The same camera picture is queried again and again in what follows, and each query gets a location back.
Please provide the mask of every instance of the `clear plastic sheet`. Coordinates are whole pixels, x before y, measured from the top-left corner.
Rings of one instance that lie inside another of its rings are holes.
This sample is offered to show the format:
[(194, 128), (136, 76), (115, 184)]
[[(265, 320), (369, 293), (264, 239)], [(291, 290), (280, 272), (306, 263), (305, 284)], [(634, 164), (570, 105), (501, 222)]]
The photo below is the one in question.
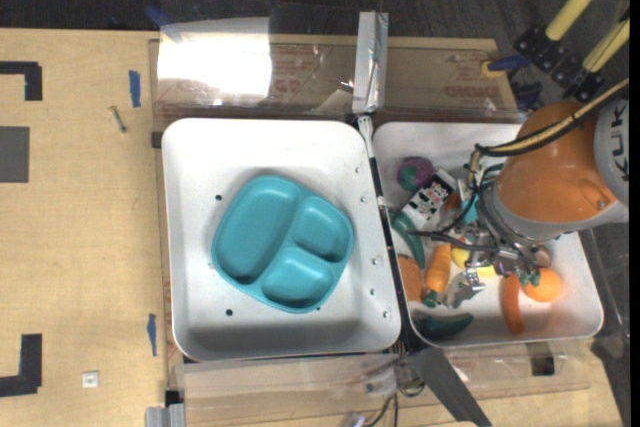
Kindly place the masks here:
[(154, 120), (351, 112), (360, 12), (260, 0), (162, 0)]
[[(482, 74), (482, 65), (516, 54), (517, 51), (514, 48), (516, 39), (531, 27), (544, 27), (565, 1), (381, 0), (379, 12), (389, 13), (389, 39), (384, 103), (376, 110), (374, 117), (376, 125), (398, 120), (522, 122), (531, 111), (562, 99), (567, 90), (557, 83), (552, 74), (535, 66), (525, 66), (501, 75), (487, 76)], [(425, 10), (424, 5), (430, 3), (433, 4), (434, 9)], [(600, 46), (600, 50), (597, 50), (600, 42), (598, 37), (593, 37), (593, 34), (604, 37), (609, 32), (615, 31), (628, 6), (629, 3), (626, 1), (594, 0), (580, 18), (579, 23), (566, 34), (563, 44), (581, 59), (590, 53), (593, 53), (592, 57), (602, 55), (607, 45)], [(282, 91), (274, 88), (274, 73), (277, 73), (278, 69), (273, 65), (270, 91), (271, 94), (275, 94), (273, 91), (275, 89), (283, 96), (269, 99), (267, 94), (266, 98), (245, 102), (247, 98), (238, 100), (233, 97), (232, 92), (230, 97), (222, 101), (224, 103), (230, 98), (233, 109), (213, 105), (215, 98), (213, 102), (208, 98), (207, 101), (198, 103), (197, 100), (193, 100), (197, 96), (194, 95), (187, 102), (169, 102), (164, 101), (167, 97), (163, 99), (160, 94), (155, 94), (154, 120), (156, 126), (160, 127), (159, 130), (180, 117), (308, 118), (320, 115), (345, 120), (352, 114), (358, 11), (253, 0), (163, 0), (162, 7), (167, 17), (171, 18), (178, 28), (181, 24), (187, 24), (182, 27), (202, 28), (207, 24), (211, 27), (210, 24), (220, 20), (225, 20), (222, 23), (233, 21), (239, 24), (247, 23), (246, 20), (255, 22), (254, 31), (250, 31), (250, 34), (258, 36), (254, 39), (254, 43), (259, 41), (260, 45), (256, 43), (253, 55), (259, 55), (264, 62), (267, 62), (265, 57), (267, 54), (264, 51), (266, 35), (269, 44), (268, 55), (272, 59), (272, 65), (275, 62), (275, 47), (278, 51), (291, 51), (287, 57), (291, 57), (293, 63), (291, 68), (287, 68), (288, 65), (283, 65), (284, 68), (281, 68), (288, 69), (287, 73), (292, 73), (286, 76), (286, 80), (298, 80), (295, 73), (300, 70), (293, 71), (295, 66), (300, 64), (304, 66), (308, 64), (309, 68), (319, 66), (314, 68), (311, 82), (314, 88), (318, 86), (323, 91), (323, 96), (322, 101), (307, 102), (305, 100), (305, 102), (296, 103), (296, 97), (303, 99), (303, 96), (299, 96), (301, 93), (298, 93), (294, 96), (294, 101), (287, 103), (287, 95), (295, 91), (291, 88), (287, 91), (286, 81)], [(304, 22), (303, 19), (309, 15), (312, 15), (311, 21)], [(495, 23), (496, 19), (500, 19), (501, 23)], [(174, 44), (167, 32), (171, 32), (171, 28), (167, 31), (163, 26), (162, 44)], [(243, 46), (242, 51), (246, 52), (247, 48)], [(315, 60), (306, 61), (307, 57), (309, 59), (313, 57)], [(627, 45), (613, 54), (601, 71), (606, 84), (612, 85), (628, 76), (628, 69)], [(189, 85), (190, 79), (185, 80), (184, 85)], [(322, 84), (328, 84), (326, 89), (323, 89)], [(523, 86), (534, 85), (541, 86), (535, 101), (521, 103)], [(597, 282), (606, 314), (605, 325), (596, 336), (595, 345), (600, 344), (606, 353), (605, 359), (606, 357), (618, 359), (620, 358), (618, 342), (624, 338), (624, 343), (630, 345), (628, 298), (627, 302), (624, 302), (624, 298), (620, 302), (620, 294), (612, 294), (612, 286), (607, 276), (611, 279), (615, 271), (616, 275), (622, 277), (621, 279), (628, 280), (628, 249), (625, 253), (626, 259), (618, 261), (618, 267), (612, 271), (607, 267), (606, 258), (601, 259), (591, 232), (582, 237), (582, 242), (589, 257), (591, 272)], [(523, 401), (527, 400), (525, 397), (531, 394), (589, 388), (591, 385), (589, 366), (585, 362), (591, 362), (593, 355), (585, 353), (588, 351), (588, 343), (589, 341), (585, 340), (554, 341), (546, 349), (542, 347), (543, 352), (548, 349), (548, 354), (542, 356), (530, 353), (530, 346), (525, 344), (451, 350), (447, 354), (477, 399), (520, 397), (513, 401), (513, 407), (518, 408), (518, 405), (524, 404)], [(549, 357), (554, 361), (553, 373), (545, 374), (544, 362), (548, 362)], [(340, 367), (340, 361), (344, 359), (344, 357), (322, 358), (329, 365), (328, 368), (335, 368), (331, 365)], [(261, 365), (265, 365), (266, 368), (274, 364), (274, 368), (280, 368), (281, 361), (264, 361)], [(534, 361), (543, 362), (542, 370), (534, 369)], [(367, 396), (366, 388), (363, 391), (361, 386), (363, 381), (358, 372), (348, 378), (353, 379), (355, 394), (349, 396), (347, 403), (336, 401), (335, 397), (326, 393), (320, 396), (309, 393), (303, 397), (303, 391), (300, 396), (281, 391), (279, 398), (272, 400), (269, 398), (269, 394), (273, 392), (270, 388), (272, 382), (270, 379), (257, 384), (249, 380), (240, 388), (233, 389), (245, 394), (245, 398), (248, 397), (246, 394), (255, 393), (260, 397), (257, 404), (275, 404), (278, 401), (282, 404), (284, 401), (287, 407), (295, 409), (296, 415), (300, 415), (291, 416), (293, 409), (272, 411), (268, 409), (269, 406), (264, 406), (265, 409), (260, 411), (253, 410), (257, 416), (250, 416), (245, 414), (251, 412), (246, 409), (246, 404), (250, 401), (239, 400), (237, 403), (230, 403), (228, 399), (231, 391), (225, 388), (227, 383), (219, 379), (225, 374), (221, 372), (217, 375), (217, 373), (218, 370), (224, 369), (233, 374), (234, 369), (249, 369), (253, 364), (247, 362), (198, 363), (184, 365), (184, 368), (182, 365), (175, 367), (177, 376), (181, 380), (180, 387), (184, 393), (185, 404), (191, 408), (191, 412), (188, 410), (187, 417), (189, 418), (189, 414), (204, 414), (205, 416), (201, 418), (211, 420), (211, 423), (206, 425), (245, 425), (285, 418), (333, 415), (332, 419), (335, 420), (333, 424), (319, 420), (318, 425), (341, 426), (344, 425), (343, 422), (349, 421), (353, 412), (368, 411), (373, 415), (368, 414), (367, 418), (372, 418), (375, 416), (375, 411), (384, 404), (382, 397)], [(342, 373), (336, 379), (339, 380), (345, 376), (346, 373)], [(308, 378), (315, 379), (313, 374), (309, 374)], [(402, 408), (436, 403), (438, 403), (437, 399), (428, 389), (415, 398), (408, 399), (402, 396), (400, 401)]]

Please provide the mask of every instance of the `metal bracket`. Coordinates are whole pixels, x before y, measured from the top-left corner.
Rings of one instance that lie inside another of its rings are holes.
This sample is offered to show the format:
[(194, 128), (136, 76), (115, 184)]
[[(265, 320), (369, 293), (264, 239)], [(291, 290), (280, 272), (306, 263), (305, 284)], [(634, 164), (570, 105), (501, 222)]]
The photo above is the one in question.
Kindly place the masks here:
[(168, 408), (148, 407), (144, 415), (145, 427), (185, 427), (187, 420), (184, 404), (173, 404)]
[(374, 112), (384, 104), (388, 35), (387, 13), (360, 13), (352, 103), (356, 114)]
[(545, 73), (551, 73), (567, 55), (567, 49), (559, 41), (549, 39), (542, 27), (529, 29), (516, 40), (514, 47)]

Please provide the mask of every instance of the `blue divided plate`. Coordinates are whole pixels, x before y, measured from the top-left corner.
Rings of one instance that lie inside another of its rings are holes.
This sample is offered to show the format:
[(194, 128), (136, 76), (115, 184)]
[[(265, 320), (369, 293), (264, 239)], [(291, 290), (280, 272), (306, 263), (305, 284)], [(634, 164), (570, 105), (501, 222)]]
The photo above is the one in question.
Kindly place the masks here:
[(318, 308), (335, 289), (353, 247), (347, 216), (306, 187), (273, 175), (247, 183), (211, 245), (229, 283), (290, 313)]

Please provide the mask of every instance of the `black tape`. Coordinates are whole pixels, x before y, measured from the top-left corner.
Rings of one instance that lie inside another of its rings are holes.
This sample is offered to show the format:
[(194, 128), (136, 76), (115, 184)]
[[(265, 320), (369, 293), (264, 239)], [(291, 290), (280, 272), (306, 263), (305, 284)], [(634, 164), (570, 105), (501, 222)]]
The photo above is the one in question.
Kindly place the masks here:
[(42, 335), (22, 335), (18, 375), (0, 377), (0, 397), (38, 393), (42, 386)]
[(42, 101), (42, 67), (32, 61), (0, 61), (0, 75), (24, 75), (25, 102)]
[(0, 183), (29, 183), (29, 127), (0, 126)]

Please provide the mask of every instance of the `toy carrot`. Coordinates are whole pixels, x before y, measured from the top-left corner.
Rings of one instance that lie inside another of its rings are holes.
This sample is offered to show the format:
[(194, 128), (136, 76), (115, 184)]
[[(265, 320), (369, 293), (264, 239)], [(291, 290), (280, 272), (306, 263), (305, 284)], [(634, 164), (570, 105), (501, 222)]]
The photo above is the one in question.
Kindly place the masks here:
[(504, 280), (502, 288), (502, 314), (507, 322), (509, 331), (519, 335), (524, 331), (524, 320), (520, 312), (520, 280), (516, 274), (510, 274)]
[(451, 244), (440, 244), (431, 259), (424, 283), (432, 292), (441, 294), (449, 284), (451, 272)]
[(422, 271), (418, 262), (408, 256), (398, 255), (398, 264), (407, 301), (422, 301)]

